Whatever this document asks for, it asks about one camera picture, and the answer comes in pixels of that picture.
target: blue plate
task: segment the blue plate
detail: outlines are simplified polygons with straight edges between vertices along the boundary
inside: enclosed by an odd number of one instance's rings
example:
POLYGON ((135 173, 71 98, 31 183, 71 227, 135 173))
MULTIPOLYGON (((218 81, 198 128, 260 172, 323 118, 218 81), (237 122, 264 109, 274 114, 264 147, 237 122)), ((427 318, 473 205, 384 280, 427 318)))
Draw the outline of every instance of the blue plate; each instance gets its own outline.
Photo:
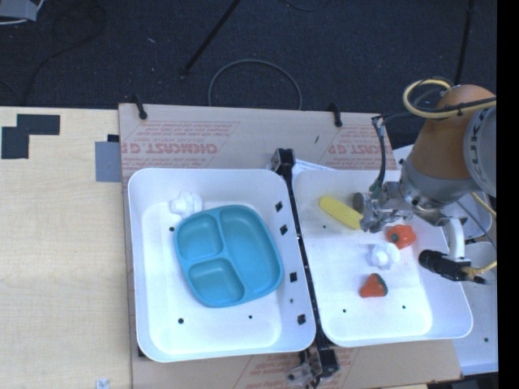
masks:
POLYGON ((206 306, 263 297, 283 277, 276 244, 249 207, 222 206, 187 217, 174 231, 174 248, 187 283, 206 306))

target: black fabric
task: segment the black fabric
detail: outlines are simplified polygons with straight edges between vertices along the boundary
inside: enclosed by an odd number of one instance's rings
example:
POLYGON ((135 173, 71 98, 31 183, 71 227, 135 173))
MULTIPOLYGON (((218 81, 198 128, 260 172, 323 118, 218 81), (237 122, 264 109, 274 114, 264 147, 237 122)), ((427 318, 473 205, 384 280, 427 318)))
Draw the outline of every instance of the black fabric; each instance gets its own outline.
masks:
MULTIPOLYGON (((234 1, 47 0, 36 22, 0 26, 0 104, 115 109, 139 93, 144 104, 394 115, 407 85, 454 80, 461 64, 461 83, 496 93, 497 0, 472 11, 470 0, 241 0, 182 79, 234 1), (247 59, 262 62, 212 85, 247 59)), ((392 146, 421 126, 392 120, 392 146)))

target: white wire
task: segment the white wire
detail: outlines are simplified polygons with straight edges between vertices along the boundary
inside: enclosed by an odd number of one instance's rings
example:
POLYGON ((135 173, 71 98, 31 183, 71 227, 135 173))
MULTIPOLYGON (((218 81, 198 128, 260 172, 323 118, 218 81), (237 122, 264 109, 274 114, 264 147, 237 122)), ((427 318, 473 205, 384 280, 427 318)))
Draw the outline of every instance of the white wire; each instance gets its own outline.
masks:
MULTIPOLYGON (((40 11, 40 9, 43 7, 43 3, 46 1, 47 0, 40 0, 40 2, 38 3, 38 6, 36 7, 36 13, 38 13, 40 11)), ((8 21, 8 22, 0 22, 0 26, 6 26, 6 25, 10 25, 10 24, 22 24, 27 21, 28 21, 27 19, 20 19, 20 20, 8 21)))

